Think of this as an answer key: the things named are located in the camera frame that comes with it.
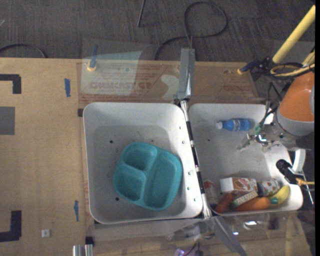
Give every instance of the orange carrot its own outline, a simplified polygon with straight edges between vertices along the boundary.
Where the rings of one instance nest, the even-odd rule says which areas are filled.
[[[224,198],[216,205],[214,210],[219,214],[224,213],[234,200],[234,197],[235,195],[233,193],[226,194]]]
[[[239,205],[234,210],[239,211],[259,211],[268,208],[271,204],[271,201],[267,197],[256,197],[244,204]]]

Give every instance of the plastic water bottle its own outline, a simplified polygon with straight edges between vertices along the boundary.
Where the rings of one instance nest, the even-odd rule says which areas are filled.
[[[226,121],[219,121],[215,127],[219,130],[226,129],[228,131],[249,131],[251,129],[251,121],[244,118],[232,118]]]

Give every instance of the teal bowl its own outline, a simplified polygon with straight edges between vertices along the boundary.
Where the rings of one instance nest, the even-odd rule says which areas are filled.
[[[114,170],[113,185],[124,199],[153,211],[174,201],[183,173],[181,160],[160,147],[134,142],[125,147]]]

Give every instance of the blue tape piece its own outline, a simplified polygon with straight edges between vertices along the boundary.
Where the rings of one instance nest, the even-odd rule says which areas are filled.
[[[71,95],[70,95],[70,92],[71,92],[70,80],[67,78],[64,79],[64,88],[65,88],[66,96],[71,97]]]
[[[77,200],[74,201],[74,213],[75,213],[75,217],[76,217],[76,221],[79,221],[79,202]]]

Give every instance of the yellow banana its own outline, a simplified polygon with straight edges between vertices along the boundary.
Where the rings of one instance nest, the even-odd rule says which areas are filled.
[[[279,189],[277,193],[274,195],[268,196],[268,198],[271,201],[270,206],[278,206],[282,204],[290,194],[290,186],[289,185],[284,185],[282,188]]]

